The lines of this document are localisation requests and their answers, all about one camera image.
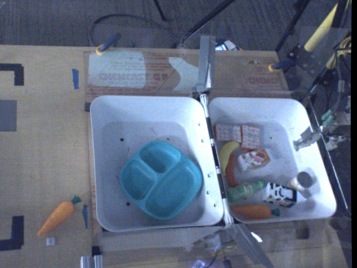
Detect orange carrot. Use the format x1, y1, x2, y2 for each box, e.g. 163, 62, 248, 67
230, 204, 281, 221
37, 194, 83, 237

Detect orange sausage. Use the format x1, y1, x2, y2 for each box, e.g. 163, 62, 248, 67
225, 153, 239, 188

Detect blue divided plate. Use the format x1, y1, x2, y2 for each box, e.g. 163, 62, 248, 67
119, 140, 204, 221

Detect brown cardboard board red print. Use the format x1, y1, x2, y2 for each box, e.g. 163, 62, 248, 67
84, 48, 348, 268

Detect yellow banana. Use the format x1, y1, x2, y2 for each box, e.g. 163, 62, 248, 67
218, 141, 241, 177

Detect white plastic tray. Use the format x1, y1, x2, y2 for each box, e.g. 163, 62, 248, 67
89, 95, 225, 233
208, 97, 337, 224

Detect green bottle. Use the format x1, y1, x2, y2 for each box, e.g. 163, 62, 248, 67
226, 179, 267, 203

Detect orange white juice carton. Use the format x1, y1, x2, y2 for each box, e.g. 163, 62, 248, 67
237, 148, 272, 173

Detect small grey-topped can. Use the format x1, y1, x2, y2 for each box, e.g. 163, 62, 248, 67
290, 171, 316, 193

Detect orange and white carton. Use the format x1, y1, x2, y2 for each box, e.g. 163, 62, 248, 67
214, 123, 242, 143
240, 124, 261, 151

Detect black white cow-print carton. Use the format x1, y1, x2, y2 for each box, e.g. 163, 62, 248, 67
262, 181, 306, 208

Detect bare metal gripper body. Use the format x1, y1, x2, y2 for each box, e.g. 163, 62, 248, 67
319, 123, 351, 151

